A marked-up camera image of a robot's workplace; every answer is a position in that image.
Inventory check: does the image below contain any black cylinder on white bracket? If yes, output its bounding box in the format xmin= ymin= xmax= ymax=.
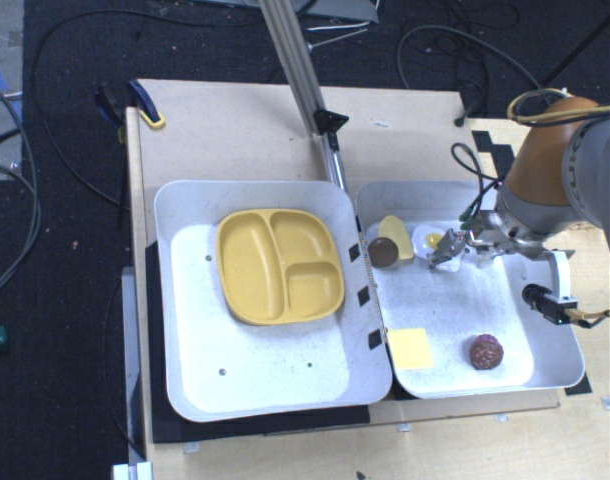
xmin=521 ymin=249 xmax=579 ymax=326

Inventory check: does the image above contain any yellow divided plate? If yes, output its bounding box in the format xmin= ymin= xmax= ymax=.
xmin=215 ymin=208 xmax=347 ymax=327

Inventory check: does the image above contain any brown round biscuit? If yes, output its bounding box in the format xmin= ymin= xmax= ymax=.
xmin=367 ymin=236 xmax=401 ymax=270

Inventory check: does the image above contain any yellow square cheese slice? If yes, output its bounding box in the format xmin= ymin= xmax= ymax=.
xmin=387 ymin=327 xmax=435 ymax=371

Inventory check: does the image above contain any white fried egg toy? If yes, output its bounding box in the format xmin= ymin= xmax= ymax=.
xmin=410 ymin=222 xmax=467 ymax=274

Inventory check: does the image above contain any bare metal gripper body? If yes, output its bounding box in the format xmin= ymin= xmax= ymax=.
xmin=465 ymin=210 xmax=551 ymax=262

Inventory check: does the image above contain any pale brown flat board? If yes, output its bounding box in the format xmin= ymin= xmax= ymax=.
xmin=136 ymin=78 xmax=561 ymax=425

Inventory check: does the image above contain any dark red round berry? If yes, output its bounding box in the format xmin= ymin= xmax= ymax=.
xmin=467 ymin=333 xmax=505 ymax=371

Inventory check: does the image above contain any pale yellow toy slice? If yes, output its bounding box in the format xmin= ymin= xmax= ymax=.
xmin=377 ymin=214 xmax=416 ymax=262

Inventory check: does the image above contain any white plastic tray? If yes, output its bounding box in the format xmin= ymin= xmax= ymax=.
xmin=354 ymin=180 xmax=586 ymax=401
xmin=153 ymin=179 xmax=394 ymax=423

